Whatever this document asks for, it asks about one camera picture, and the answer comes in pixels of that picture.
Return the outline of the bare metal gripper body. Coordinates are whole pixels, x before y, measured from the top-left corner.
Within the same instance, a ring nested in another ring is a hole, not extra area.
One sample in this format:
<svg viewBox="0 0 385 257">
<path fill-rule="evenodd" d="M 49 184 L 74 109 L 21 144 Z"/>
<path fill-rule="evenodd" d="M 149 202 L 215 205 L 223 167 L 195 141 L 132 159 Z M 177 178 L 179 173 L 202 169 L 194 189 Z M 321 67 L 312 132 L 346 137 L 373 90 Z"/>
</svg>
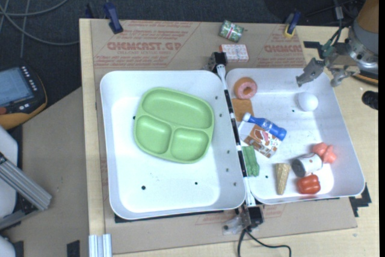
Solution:
<svg viewBox="0 0 385 257">
<path fill-rule="evenodd" d="M 335 72 L 377 73 L 378 56 L 356 39 L 344 42 L 327 42 L 322 47 L 322 57 L 328 69 Z"/>
</svg>

